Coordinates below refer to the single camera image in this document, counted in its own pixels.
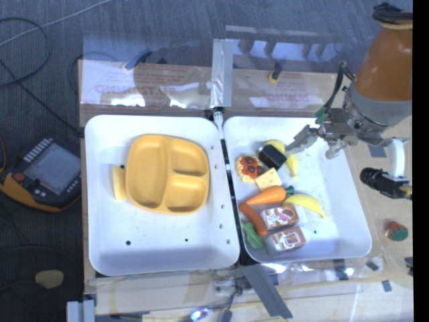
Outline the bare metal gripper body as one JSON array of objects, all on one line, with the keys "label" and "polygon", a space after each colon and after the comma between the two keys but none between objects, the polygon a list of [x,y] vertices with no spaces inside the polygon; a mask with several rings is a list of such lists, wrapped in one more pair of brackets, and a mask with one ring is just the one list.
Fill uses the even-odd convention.
[{"label": "bare metal gripper body", "polygon": [[366,118],[354,107],[322,107],[316,112],[316,124],[320,125],[319,136],[332,145],[352,146],[358,142],[366,142],[372,146],[387,146],[391,141],[381,136],[387,129],[386,125]]}]

